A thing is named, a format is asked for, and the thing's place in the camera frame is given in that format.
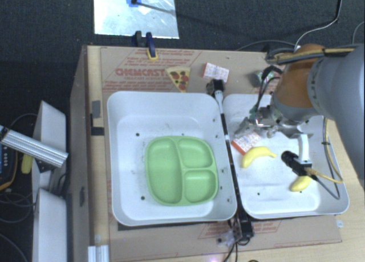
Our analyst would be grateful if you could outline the black cylinder on white bracket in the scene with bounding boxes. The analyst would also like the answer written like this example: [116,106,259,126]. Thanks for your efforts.
[281,132,315,177]

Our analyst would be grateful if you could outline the brown cardboard board red print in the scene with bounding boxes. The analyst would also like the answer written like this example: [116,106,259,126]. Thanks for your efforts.
[99,46,343,262]

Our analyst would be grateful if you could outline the thin black and white rod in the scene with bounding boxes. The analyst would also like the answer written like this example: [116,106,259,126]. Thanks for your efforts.
[215,89,248,223]

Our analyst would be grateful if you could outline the yellow banana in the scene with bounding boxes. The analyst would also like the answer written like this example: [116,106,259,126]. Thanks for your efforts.
[289,175,313,193]
[241,146,278,169]

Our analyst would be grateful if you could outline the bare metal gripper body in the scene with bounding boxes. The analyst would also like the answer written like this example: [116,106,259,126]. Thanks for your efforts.
[250,105,314,140]

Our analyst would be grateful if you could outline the green packet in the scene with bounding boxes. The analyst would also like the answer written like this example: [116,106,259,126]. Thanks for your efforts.
[252,70,275,88]

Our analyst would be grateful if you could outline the green divided plate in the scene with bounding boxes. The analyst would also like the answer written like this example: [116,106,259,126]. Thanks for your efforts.
[144,136,220,207]

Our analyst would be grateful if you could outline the white plastic tray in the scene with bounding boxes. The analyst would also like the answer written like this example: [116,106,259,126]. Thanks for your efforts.
[222,93,350,220]
[107,90,238,227]

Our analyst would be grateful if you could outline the toy pizza slice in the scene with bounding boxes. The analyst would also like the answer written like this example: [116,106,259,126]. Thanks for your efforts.
[165,66,192,93]

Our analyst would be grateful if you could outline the black block with thin wires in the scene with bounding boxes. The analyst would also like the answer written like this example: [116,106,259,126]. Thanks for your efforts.
[236,217,255,240]
[206,79,226,96]

